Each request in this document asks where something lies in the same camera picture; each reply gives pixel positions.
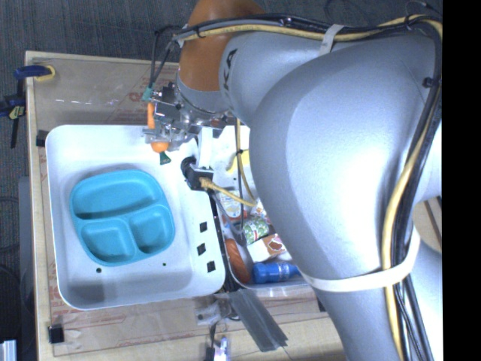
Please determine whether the orange toy carrot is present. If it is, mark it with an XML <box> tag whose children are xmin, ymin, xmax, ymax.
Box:
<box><xmin>147</xmin><ymin>102</ymin><xmax>172</xmax><ymax>165</ymax></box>

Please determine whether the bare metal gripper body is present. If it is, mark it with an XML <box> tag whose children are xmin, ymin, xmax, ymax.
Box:
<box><xmin>151</xmin><ymin>82</ymin><xmax>231</xmax><ymax>136</ymax></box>

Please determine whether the white plastic tray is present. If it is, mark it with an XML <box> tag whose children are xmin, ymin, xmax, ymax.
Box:
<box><xmin>208</xmin><ymin>124</ymin><xmax>320</xmax><ymax>290</ymax></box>
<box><xmin>44</xmin><ymin>123</ymin><xmax>227</xmax><ymax>311</ymax></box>

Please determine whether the green and white can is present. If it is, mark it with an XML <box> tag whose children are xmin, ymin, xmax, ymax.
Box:
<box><xmin>241</xmin><ymin>216</ymin><xmax>272</xmax><ymax>245</ymax></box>

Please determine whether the blue divided plate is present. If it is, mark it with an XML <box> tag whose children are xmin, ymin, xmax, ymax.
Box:
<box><xmin>68</xmin><ymin>168</ymin><xmax>176</xmax><ymax>268</ymax></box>

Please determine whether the black cylinder on white bracket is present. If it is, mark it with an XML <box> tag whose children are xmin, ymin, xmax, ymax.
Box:
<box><xmin>180</xmin><ymin>125</ymin><xmax>216</xmax><ymax>192</ymax></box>

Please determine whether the white carton with brown print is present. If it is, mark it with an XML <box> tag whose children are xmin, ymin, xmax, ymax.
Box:
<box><xmin>245</xmin><ymin>232</ymin><xmax>293</xmax><ymax>263</ymax></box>

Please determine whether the white and red packet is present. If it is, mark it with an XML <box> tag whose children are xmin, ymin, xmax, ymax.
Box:
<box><xmin>249</xmin><ymin>197</ymin><xmax>268</xmax><ymax>218</ymax></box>

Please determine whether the red-brown toy sausage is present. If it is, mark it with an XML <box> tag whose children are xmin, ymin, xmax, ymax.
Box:
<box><xmin>224</xmin><ymin>238</ymin><xmax>252</xmax><ymax>285</ymax></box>

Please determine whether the white and yellow packet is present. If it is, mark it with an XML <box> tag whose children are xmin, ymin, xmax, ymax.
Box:
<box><xmin>216</xmin><ymin>189</ymin><xmax>244</xmax><ymax>222</ymax></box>

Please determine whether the blue plastic bottle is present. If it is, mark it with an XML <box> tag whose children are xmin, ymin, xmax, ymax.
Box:
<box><xmin>251</xmin><ymin>261</ymin><xmax>302</xmax><ymax>285</ymax></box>

